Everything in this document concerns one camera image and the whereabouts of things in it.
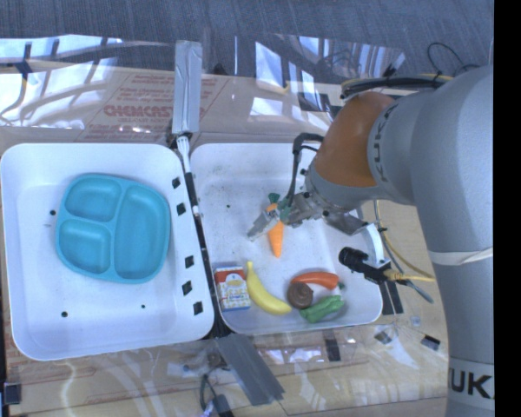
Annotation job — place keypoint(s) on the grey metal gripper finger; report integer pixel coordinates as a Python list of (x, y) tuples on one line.
[(260, 225)]

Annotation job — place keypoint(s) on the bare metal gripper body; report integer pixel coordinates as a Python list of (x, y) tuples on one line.
[(307, 209)]

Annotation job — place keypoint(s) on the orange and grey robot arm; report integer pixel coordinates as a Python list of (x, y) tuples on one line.
[(434, 146)]

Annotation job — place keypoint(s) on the orange carrot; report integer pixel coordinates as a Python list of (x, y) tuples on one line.
[(276, 239)]

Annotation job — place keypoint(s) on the white plastic tray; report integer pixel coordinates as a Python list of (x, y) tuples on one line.
[(230, 198), (34, 319)]

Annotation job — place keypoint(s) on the red and white carton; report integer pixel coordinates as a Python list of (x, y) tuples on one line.
[(232, 289)]

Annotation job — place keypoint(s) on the yellow banana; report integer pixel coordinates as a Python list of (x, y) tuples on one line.
[(262, 297)]

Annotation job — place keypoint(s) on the thin black and white rod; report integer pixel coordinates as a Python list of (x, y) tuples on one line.
[(192, 189)]

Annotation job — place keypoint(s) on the brown chocolate swirl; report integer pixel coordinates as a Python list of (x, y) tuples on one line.
[(299, 295)]

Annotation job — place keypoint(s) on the green pea pod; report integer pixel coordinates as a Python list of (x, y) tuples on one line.
[(323, 309)]

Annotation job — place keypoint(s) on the blue divided plate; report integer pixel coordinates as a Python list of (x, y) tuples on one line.
[(113, 228)]

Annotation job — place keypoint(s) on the brown cardboard board, red print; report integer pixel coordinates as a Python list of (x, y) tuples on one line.
[(126, 107)]

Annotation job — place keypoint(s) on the black cylinder on white bracket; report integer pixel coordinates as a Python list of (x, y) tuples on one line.
[(364, 265)]

